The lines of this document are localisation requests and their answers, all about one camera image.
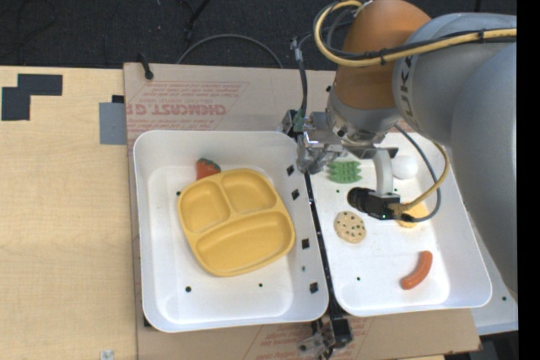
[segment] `hot dog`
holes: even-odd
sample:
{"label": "hot dog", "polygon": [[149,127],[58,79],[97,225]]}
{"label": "hot dog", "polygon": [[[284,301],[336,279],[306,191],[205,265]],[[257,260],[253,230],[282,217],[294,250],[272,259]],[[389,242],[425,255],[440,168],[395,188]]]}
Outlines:
{"label": "hot dog", "polygon": [[431,269],[431,263],[433,262],[433,254],[428,250],[420,252],[420,259],[414,271],[401,280],[401,286],[403,289],[411,289],[421,283],[429,273]]}

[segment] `white egg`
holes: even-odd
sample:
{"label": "white egg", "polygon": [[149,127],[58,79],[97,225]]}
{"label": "white egg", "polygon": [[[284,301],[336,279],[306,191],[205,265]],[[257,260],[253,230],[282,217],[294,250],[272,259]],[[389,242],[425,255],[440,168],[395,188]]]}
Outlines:
{"label": "white egg", "polygon": [[391,161],[394,177],[401,180],[412,179],[419,171],[419,164],[412,156],[397,155]]}

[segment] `yellow plate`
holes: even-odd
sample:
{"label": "yellow plate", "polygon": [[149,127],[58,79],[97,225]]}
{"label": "yellow plate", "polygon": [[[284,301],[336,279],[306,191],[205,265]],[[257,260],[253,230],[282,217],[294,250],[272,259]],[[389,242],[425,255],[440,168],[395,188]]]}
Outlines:
{"label": "yellow plate", "polygon": [[226,170],[191,183],[177,210],[193,254],[216,276],[254,271],[294,244],[289,212],[268,179],[253,169]]}

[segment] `white tray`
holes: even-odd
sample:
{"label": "white tray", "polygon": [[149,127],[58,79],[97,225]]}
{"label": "white tray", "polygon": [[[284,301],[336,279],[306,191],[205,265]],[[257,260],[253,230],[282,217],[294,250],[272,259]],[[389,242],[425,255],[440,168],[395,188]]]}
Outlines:
{"label": "white tray", "polygon": [[[312,321],[325,313],[326,278],[296,154],[295,142],[281,132],[151,131],[138,138],[133,159],[143,310],[153,327],[180,332]],[[195,181],[199,158],[270,179],[294,224],[296,241],[286,256],[236,277],[203,270],[176,212],[176,192]]]}
{"label": "white tray", "polygon": [[[410,135],[423,149],[435,174],[442,173],[444,159],[439,150],[419,134]],[[401,133],[387,134],[379,147],[398,147],[397,155],[413,156],[418,162],[416,177],[394,178],[402,202],[411,201],[433,185],[424,161]],[[348,156],[338,160],[357,159]],[[311,176],[332,283],[342,308],[352,315],[371,316],[485,305],[491,298],[491,281],[453,172],[440,188],[440,210],[430,220],[404,228],[397,221],[381,221],[347,203],[353,187],[376,188],[373,162],[363,160],[359,168],[362,179],[353,184],[330,181],[327,169]],[[434,193],[428,200],[429,210],[435,206],[435,197]],[[344,210],[364,219],[367,234],[359,244],[345,242],[334,230],[333,220]],[[403,290],[399,281],[414,269],[421,250],[433,253],[431,271],[416,288]]]}

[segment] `yellow cable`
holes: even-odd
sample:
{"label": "yellow cable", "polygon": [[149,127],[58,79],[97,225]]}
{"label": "yellow cable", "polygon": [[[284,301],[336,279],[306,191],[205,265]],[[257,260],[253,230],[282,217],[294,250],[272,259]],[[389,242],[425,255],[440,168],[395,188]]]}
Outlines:
{"label": "yellow cable", "polygon": [[517,35],[517,29],[515,28],[498,29],[498,30],[481,30],[481,31],[479,30],[479,31],[471,32],[465,35],[453,36],[445,40],[434,41],[425,46],[402,50],[402,51],[399,51],[398,53],[392,53],[392,54],[389,53],[387,55],[383,55],[383,57],[378,56],[373,59],[350,60],[350,59],[344,59],[342,57],[336,56],[324,46],[321,40],[322,23],[326,19],[327,15],[332,11],[335,11],[337,9],[344,8],[347,6],[357,6],[360,8],[362,5],[363,3],[359,0],[346,0],[340,3],[337,3],[335,6],[330,6],[326,8],[315,23],[313,37],[315,38],[315,43],[317,47],[327,59],[331,60],[334,63],[337,63],[338,65],[344,65],[347,67],[368,67],[371,65],[380,64],[382,60],[384,60],[385,62],[391,62],[401,57],[412,56],[414,54],[422,54],[422,53],[426,53],[430,51],[440,50],[442,48],[447,48],[449,46],[455,46],[458,44],[472,42],[475,40],[487,40],[487,39],[502,38],[502,37],[508,37],[508,36],[512,37],[512,36]]}
{"label": "yellow cable", "polygon": [[445,149],[441,147],[437,142],[432,142],[442,153],[444,159],[445,159],[445,168],[443,169],[442,174],[440,175],[439,179],[422,195],[420,195],[418,198],[412,200],[411,202],[394,202],[391,204],[388,204],[388,208],[390,208],[394,213],[396,214],[402,214],[405,213],[407,210],[412,209],[414,206],[425,200],[428,196],[430,196],[433,192],[437,190],[437,188],[440,187],[443,181],[445,181],[446,176],[448,175],[448,171],[450,170],[450,159],[448,158],[448,154],[445,152]]}

